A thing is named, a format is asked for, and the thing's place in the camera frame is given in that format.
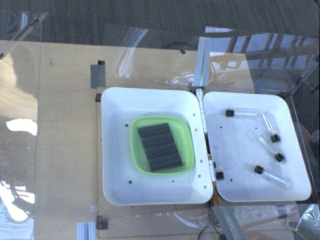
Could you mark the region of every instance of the green bowl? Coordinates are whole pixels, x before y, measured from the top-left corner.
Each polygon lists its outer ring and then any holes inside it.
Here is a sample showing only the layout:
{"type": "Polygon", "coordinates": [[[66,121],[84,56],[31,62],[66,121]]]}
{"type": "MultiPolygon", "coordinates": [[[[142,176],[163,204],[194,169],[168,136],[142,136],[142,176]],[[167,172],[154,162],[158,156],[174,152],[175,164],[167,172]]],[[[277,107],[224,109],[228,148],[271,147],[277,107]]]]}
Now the green bowl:
{"type": "Polygon", "coordinates": [[[148,115],[138,117],[130,128],[130,142],[135,166],[149,175],[177,175],[188,172],[195,164],[194,145],[188,125],[178,117],[148,115]],[[167,123],[171,130],[176,148],[183,166],[151,172],[144,146],[138,134],[138,128],[167,123]]]}

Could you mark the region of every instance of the green plastic container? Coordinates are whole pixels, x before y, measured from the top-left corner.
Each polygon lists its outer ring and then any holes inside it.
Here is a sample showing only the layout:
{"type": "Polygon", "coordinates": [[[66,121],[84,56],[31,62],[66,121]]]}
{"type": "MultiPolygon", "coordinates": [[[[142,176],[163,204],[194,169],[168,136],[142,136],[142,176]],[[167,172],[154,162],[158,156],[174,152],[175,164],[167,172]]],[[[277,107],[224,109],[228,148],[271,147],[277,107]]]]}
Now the green plastic container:
{"type": "Polygon", "coordinates": [[[135,166],[149,175],[177,175],[191,170],[195,164],[194,145],[188,125],[176,116],[148,115],[137,118],[130,128],[130,142],[135,166]],[[138,134],[138,128],[169,124],[175,145],[180,154],[183,166],[151,172],[147,155],[138,134]]]}

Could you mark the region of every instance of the gray carpet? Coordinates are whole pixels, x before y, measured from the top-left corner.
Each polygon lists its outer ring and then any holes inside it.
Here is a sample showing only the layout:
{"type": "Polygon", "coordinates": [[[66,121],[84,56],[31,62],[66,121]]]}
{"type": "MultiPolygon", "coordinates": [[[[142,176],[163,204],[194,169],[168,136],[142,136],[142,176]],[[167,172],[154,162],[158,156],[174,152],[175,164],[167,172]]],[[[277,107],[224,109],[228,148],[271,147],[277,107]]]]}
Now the gray carpet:
{"type": "Polygon", "coordinates": [[[43,41],[53,43],[107,45],[108,24],[190,36],[215,26],[319,37],[313,0],[0,0],[0,9],[48,12],[43,41]]]}

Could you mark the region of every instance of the white plastic tray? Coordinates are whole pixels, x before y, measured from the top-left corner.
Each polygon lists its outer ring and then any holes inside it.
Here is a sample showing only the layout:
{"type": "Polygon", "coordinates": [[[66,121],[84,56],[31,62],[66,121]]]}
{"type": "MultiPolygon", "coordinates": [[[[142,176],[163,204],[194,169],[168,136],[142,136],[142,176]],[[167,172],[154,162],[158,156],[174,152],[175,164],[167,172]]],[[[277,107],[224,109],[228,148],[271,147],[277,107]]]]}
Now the white plastic tray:
{"type": "Polygon", "coordinates": [[[231,202],[301,201],[311,194],[311,184],[286,102],[275,95],[208,92],[203,98],[213,160],[222,163],[225,179],[216,182],[219,194],[231,202]],[[226,109],[251,108],[275,118],[285,162],[263,154],[247,136],[265,127],[259,119],[226,117],[226,109]],[[292,187],[283,189],[253,172],[255,165],[276,169],[288,176],[292,187]]]}
{"type": "Polygon", "coordinates": [[[212,197],[199,103],[193,94],[180,90],[112,87],[103,92],[101,109],[103,192],[110,203],[118,206],[201,204],[212,197]],[[147,115],[176,116],[188,124],[195,153],[190,171],[156,176],[136,168],[130,146],[130,125],[136,118],[147,115]]]}

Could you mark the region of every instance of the black cap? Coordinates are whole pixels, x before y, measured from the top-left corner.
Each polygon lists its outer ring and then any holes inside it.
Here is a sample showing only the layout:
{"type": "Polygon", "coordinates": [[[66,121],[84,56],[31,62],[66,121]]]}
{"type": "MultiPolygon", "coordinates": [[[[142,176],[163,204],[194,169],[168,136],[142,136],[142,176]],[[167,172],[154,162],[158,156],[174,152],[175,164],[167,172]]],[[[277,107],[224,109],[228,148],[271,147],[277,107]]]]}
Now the black cap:
{"type": "Polygon", "coordinates": [[[225,176],[224,176],[224,172],[223,171],[218,171],[215,173],[215,177],[217,180],[224,180],[225,179],[225,176]]]}
{"type": "Polygon", "coordinates": [[[272,141],[273,143],[279,142],[279,141],[280,141],[279,135],[278,135],[278,134],[272,135],[272,136],[271,136],[271,141],[272,141]]]}
{"type": "Polygon", "coordinates": [[[228,118],[232,118],[234,115],[235,115],[235,111],[232,110],[232,109],[227,109],[225,111],[225,115],[228,117],[228,118]]]}
{"type": "Polygon", "coordinates": [[[264,172],[264,168],[259,166],[259,165],[256,165],[254,167],[254,172],[257,173],[257,174],[262,174],[264,172]]]}
{"type": "Polygon", "coordinates": [[[278,161],[278,162],[281,162],[283,159],[285,159],[285,157],[280,154],[280,153],[277,153],[275,154],[274,158],[278,161]]]}

